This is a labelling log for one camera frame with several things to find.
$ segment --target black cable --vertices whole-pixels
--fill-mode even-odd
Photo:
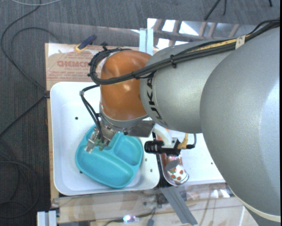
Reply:
[[[251,33],[254,33],[259,27],[261,27],[263,24],[267,24],[267,23],[277,23],[277,22],[280,22],[280,17],[277,18],[277,19],[270,19],[270,20],[265,20],[261,23],[259,23],[251,32]]]
[[[196,134],[193,134],[193,136],[194,136],[194,142],[193,142],[193,144],[188,144],[187,149],[195,148],[195,145],[196,145],[196,142],[197,142],[197,136],[196,136]]]
[[[245,40],[249,41],[255,37],[257,37],[258,35],[280,26],[280,20],[275,20],[272,22],[269,22],[266,26],[262,27],[260,30],[258,30],[257,32],[254,33],[249,33],[247,34]],[[167,67],[167,66],[172,66],[174,63],[180,63],[180,62],[184,62],[184,61],[190,61],[192,59],[196,59],[196,58],[201,58],[201,57],[206,57],[206,56],[210,56],[210,55],[214,55],[214,54],[218,54],[218,53],[222,53],[222,52],[226,52],[226,51],[230,51],[230,50],[234,50],[235,49],[235,45],[236,42],[229,42],[232,39],[227,39],[227,40],[221,40],[221,41],[209,41],[207,43],[203,43],[199,46],[195,46],[194,48],[189,48],[186,49],[174,56],[170,56],[170,58],[164,59],[162,61],[153,63],[149,66],[143,67],[137,71],[133,71],[131,73],[119,76],[119,77],[113,77],[110,79],[100,79],[97,76],[96,73],[96,68],[97,68],[97,64],[103,60],[105,57],[107,57],[111,52],[107,52],[107,51],[102,51],[97,53],[93,59],[90,61],[89,65],[90,65],[90,73],[88,74],[88,76],[91,77],[91,79],[93,80],[94,83],[96,84],[101,84],[101,85],[108,85],[108,84],[114,84],[114,83],[119,83],[119,82],[123,82],[123,81],[127,81],[130,79],[140,79],[141,76],[148,76],[148,74],[153,73],[161,68]],[[201,49],[198,50],[199,48],[204,48],[207,45],[213,45],[213,44],[217,44],[220,42],[224,42],[223,45],[219,45],[216,47],[211,47],[211,48],[205,48],[205,49]]]
[[[37,178],[38,178],[37,175],[36,175],[36,173],[35,173],[32,169],[30,169],[27,165],[25,165],[24,163],[22,163],[22,162],[18,162],[18,161],[0,161],[0,164],[14,164],[14,165],[23,167],[23,168],[25,168],[26,170],[28,170],[30,173],[32,173],[32,175],[33,175],[33,177],[34,177],[35,180],[37,180]],[[39,183],[36,182],[36,183],[35,183],[35,186],[36,186],[36,193],[37,193],[37,195],[36,195],[36,198],[35,198],[34,202],[32,203],[32,205],[31,205],[30,207],[27,207],[27,206],[25,205],[26,210],[25,210],[24,212],[22,212],[21,214],[17,214],[17,215],[13,215],[13,216],[4,216],[4,215],[0,215],[0,218],[9,218],[9,219],[10,219],[10,218],[19,218],[19,217],[21,217],[21,216],[27,214],[28,212],[30,212],[30,211],[33,209],[33,207],[36,205],[36,203],[37,203],[37,201],[38,201],[38,198],[39,198],[39,195],[40,195]],[[8,201],[5,201],[5,202],[1,203],[0,206],[4,205],[4,204],[6,204],[6,203],[10,203],[10,202],[24,205],[24,204],[21,203],[21,202],[16,202],[16,201],[8,200]]]
[[[101,125],[100,125],[100,120],[99,120],[99,116],[98,114],[95,112],[94,108],[91,106],[91,104],[86,100],[86,98],[84,97],[84,92],[90,90],[90,89],[93,89],[93,88],[96,88],[98,87],[99,85],[92,85],[92,86],[88,86],[86,88],[84,88],[81,93],[80,93],[80,97],[83,101],[83,104],[85,105],[86,109],[88,110],[89,114],[91,115],[98,131],[99,131],[99,139],[101,139],[101,142],[104,142],[104,137],[103,137],[103,133],[102,133],[102,130],[101,130]]]
[[[23,18],[29,16],[30,14],[32,14],[33,12],[35,12],[37,9],[39,9],[40,6],[37,6],[35,9],[33,9],[32,11],[28,12],[27,14],[21,16],[20,18],[16,19],[15,21],[13,21],[3,32],[1,38],[0,38],[0,47],[1,50],[3,52],[3,54],[7,57],[7,59],[22,73],[22,75],[24,75],[28,80],[30,80],[35,86],[37,86],[38,88],[42,89],[43,91],[45,90],[45,88],[40,85],[38,82],[36,82],[34,79],[32,79],[24,70],[22,70],[14,61],[13,59],[7,54],[6,50],[4,49],[3,46],[3,40],[5,37],[6,32],[18,21],[22,20]]]
[[[23,69],[21,69],[17,64],[16,62],[14,61],[14,57],[13,57],[13,41],[15,39],[15,37],[21,33],[22,31],[25,31],[25,30],[28,30],[28,29],[37,29],[37,30],[42,30],[42,31],[45,31],[45,32],[48,32],[50,33],[51,35],[54,36],[54,34],[52,34],[50,31],[46,30],[46,29],[43,29],[43,28],[38,28],[38,27],[29,27],[29,28],[24,28],[22,30],[19,30],[13,37],[12,37],[12,40],[9,44],[9,50],[10,51],[10,54],[7,53],[6,49],[5,49],[5,46],[4,46],[4,38],[5,38],[5,35],[7,33],[7,31],[15,24],[17,23],[18,21],[20,21],[21,19],[29,16],[30,14],[32,14],[33,12],[35,12],[40,6],[37,6],[35,9],[33,9],[32,11],[28,12],[27,14],[21,16],[20,18],[16,19],[15,21],[13,21],[10,25],[8,25],[8,27],[4,30],[2,36],[1,36],[1,39],[0,39],[0,47],[1,47],[1,50],[4,54],[4,56],[6,56],[6,58],[12,63],[13,66],[15,66],[22,75],[24,75],[30,82],[32,82],[37,88],[45,91],[45,88],[40,85],[38,82],[36,82],[33,78],[31,78]],[[25,110],[20,116],[18,116],[17,118],[15,118],[1,133],[0,133],[0,136],[3,135],[14,123],[16,123],[19,119],[21,119],[24,115],[26,115],[31,109],[33,109],[44,97],[44,95],[39,98],[32,106],[30,106],[27,110]],[[40,196],[40,185],[39,185],[39,182],[38,182],[38,176],[37,174],[26,164],[24,164],[23,162],[20,162],[20,161],[16,161],[14,160],[15,156],[14,154],[12,153],[11,150],[9,150],[8,146],[6,146],[6,144],[0,139],[0,143],[4,146],[5,148],[5,151],[8,152],[8,156],[4,155],[3,153],[0,152],[0,156],[3,157],[3,161],[0,161],[0,165],[13,165],[15,166],[16,168],[16,179],[13,181],[15,182],[15,188],[14,190],[12,190],[11,192],[11,196],[9,196],[7,199],[5,200],[2,200],[0,202],[0,208],[2,208],[3,206],[5,205],[16,205],[16,206],[21,206],[24,211],[20,212],[20,213],[17,213],[15,215],[4,215],[4,214],[1,214],[0,213],[0,218],[5,218],[5,219],[15,219],[15,218],[20,218],[24,215],[28,215],[30,216],[30,224],[32,225],[32,222],[34,221],[34,216],[32,216],[32,209],[35,207],[36,203],[38,202],[39,200],[39,196]],[[30,182],[28,180],[28,176],[24,173],[24,170],[27,170],[31,175],[32,177],[30,178],[33,178],[34,182],[35,182],[35,185],[34,185],[34,190],[32,190],[32,187],[30,185]],[[26,185],[26,190],[27,190],[27,195],[30,196],[30,200],[31,200],[31,203],[22,203],[22,202],[18,202],[16,200],[14,200],[15,198],[15,195],[16,195],[16,192],[17,190],[19,189],[19,179],[20,179],[20,176],[22,177],[23,179],[23,183]]]

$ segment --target gray carpet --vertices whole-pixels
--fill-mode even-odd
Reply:
[[[42,0],[42,3],[50,1],[53,0]],[[9,56],[12,55],[15,64],[33,81],[20,73],[3,54],[0,46],[0,153],[6,157],[0,155],[0,226],[36,225],[36,212],[50,209],[47,109],[41,87],[45,87],[44,43],[56,39],[40,29],[18,32],[28,27],[52,29],[52,32],[58,34],[61,43],[76,44],[81,42],[81,38],[85,38],[84,33],[79,29],[69,33],[56,26],[76,24],[139,29],[146,28],[147,18],[201,22],[215,2],[216,0],[62,0],[39,7],[7,30],[2,41],[4,50]],[[256,25],[264,20],[280,17],[280,0],[272,0],[272,4],[270,7],[268,0],[227,0],[226,13],[223,15],[225,0],[221,0],[207,21]],[[11,0],[0,0],[0,40],[12,22],[35,8]],[[119,38],[111,42],[118,46],[125,43]],[[35,171],[36,175],[19,163]],[[40,189],[39,198],[35,193],[37,186]]]

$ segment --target black clamp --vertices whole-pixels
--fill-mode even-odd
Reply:
[[[98,77],[98,74],[96,72],[92,72],[92,73],[88,73],[87,74],[88,77],[91,77],[92,75],[93,76],[95,75],[96,77]]]
[[[45,98],[50,98],[50,91],[49,90],[45,90],[44,97]]]
[[[147,141],[144,145],[144,150],[147,153],[152,154],[163,154],[167,156],[178,156],[180,154],[180,149],[178,149],[179,140],[173,141],[173,147],[163,147],[164,142],[160,140]]]

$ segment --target blue divided plate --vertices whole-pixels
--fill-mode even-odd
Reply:
[[[85,134],[75,155],[79,170],[93,180],[112,188],[123,188],[135,177],[143,158],[143,146],[136,137],[116,133],[102,151],[96,146],[85,151],[95,126]]]

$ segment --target zip tie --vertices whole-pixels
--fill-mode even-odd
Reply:
[[[173,55],[170,55],[170,61],[171,61],[172,67],[175,69],[177,67],[177,64],[174,63]]]
[[[238,49],[244,43],[245,43],[245,35],[238,37],[236,40],[235,49]]]
[[[139,76],[136,76],[136,75],[134,74],[134,71],[131,72],[130,74],[131,74],[131,76],[132,76],[133,78],[135,78],[136,80],[139,80],[139,79],[140,79]]]

